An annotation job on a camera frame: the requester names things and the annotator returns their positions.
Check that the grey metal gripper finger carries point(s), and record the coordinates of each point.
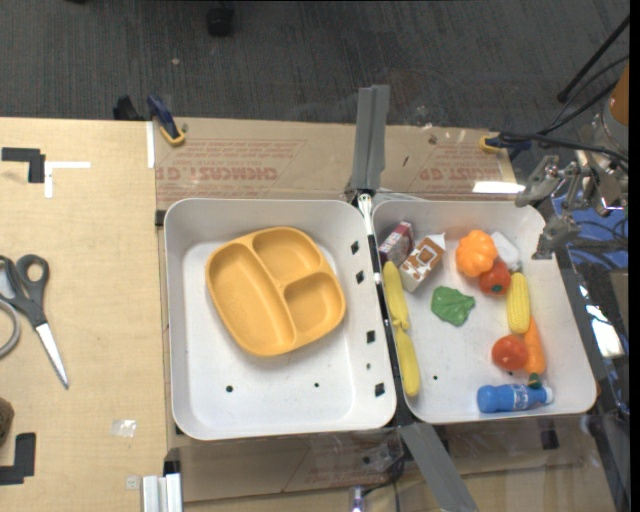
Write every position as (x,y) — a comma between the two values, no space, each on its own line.
(555,232)
(537,185)

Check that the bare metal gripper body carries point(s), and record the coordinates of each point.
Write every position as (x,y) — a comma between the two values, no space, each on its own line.
(602,180)

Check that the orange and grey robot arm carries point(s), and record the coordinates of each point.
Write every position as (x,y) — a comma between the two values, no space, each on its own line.
(621,95)

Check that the white block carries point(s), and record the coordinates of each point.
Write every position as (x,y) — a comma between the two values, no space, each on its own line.
(507,249)

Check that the red tomato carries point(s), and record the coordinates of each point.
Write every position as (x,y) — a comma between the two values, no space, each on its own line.
(509,352)
(495,282)

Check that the yellow corn cob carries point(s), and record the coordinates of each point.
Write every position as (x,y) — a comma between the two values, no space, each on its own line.
(409,362)
(518,302)
(395,292)

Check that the orange pumpkin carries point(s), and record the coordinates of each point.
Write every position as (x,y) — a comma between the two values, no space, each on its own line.
(474,252)

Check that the orange carrot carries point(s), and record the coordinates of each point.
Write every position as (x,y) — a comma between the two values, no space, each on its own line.
(536,350)

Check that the green lettuce leaf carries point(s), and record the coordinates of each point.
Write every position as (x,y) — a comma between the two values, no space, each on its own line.
(451,305)

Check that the orange and white carton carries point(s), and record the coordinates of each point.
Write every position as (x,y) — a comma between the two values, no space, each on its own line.
(422,262)

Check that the maroon carton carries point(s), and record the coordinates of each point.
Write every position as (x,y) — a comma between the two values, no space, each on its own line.
(395,245)

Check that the white plastic tray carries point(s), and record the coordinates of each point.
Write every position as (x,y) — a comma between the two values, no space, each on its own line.
(460,360)
(280,395)

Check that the blue bottle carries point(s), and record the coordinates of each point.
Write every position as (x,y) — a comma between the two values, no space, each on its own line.
(502,398)

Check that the brown cardboard board red print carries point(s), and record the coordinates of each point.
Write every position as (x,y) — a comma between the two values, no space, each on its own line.
(300,165)

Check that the orange divided plate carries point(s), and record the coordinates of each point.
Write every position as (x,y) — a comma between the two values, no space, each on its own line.
(260,300)

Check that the grey scissors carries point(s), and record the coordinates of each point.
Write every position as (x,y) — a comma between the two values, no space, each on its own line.
(32,305)

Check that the brown round object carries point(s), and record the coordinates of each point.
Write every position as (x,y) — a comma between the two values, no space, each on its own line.
(5,422)

